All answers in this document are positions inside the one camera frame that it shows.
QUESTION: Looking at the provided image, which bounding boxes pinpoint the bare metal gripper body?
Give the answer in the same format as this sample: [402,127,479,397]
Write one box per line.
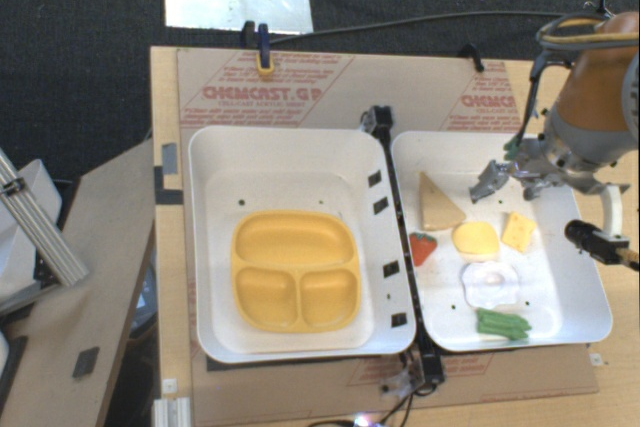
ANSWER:
[508,137,599,189]

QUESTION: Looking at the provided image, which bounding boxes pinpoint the tan triangular bread slice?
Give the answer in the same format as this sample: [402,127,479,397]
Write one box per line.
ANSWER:
[418,171,467,232]

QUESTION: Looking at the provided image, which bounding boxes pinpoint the yellow round biscuit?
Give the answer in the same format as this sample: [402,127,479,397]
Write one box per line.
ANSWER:
[451,221,501,264]

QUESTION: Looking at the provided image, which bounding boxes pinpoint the thin black rod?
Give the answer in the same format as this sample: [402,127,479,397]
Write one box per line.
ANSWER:
[377,127,434,356]

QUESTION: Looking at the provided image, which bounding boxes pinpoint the brown cardboard board red print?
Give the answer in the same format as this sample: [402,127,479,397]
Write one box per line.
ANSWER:
[176,48,600,427]

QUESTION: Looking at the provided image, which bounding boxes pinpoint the black cylinder on white bracket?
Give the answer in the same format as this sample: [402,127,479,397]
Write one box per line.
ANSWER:
[564,183,631,265]

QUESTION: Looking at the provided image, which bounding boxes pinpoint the green beans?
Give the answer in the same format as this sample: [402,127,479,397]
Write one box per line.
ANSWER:
[475,307,533,342]

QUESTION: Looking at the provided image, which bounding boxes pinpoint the white fried egg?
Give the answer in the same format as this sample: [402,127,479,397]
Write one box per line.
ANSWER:
[460,261,521,310]

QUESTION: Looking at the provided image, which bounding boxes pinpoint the yellow divided plate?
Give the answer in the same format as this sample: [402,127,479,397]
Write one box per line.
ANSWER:
[230,209,362,335]

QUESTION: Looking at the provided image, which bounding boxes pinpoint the white plastic tray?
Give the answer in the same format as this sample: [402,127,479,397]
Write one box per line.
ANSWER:
[187,125,418,364]
[390,130,614,353]

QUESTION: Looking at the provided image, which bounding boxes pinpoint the red strawberry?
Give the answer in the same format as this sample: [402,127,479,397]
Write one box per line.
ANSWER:
[409,231,438,267]

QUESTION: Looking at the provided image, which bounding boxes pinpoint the yellow cheese wedge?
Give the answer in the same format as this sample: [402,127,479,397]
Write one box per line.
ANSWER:
[501,211,538,255]

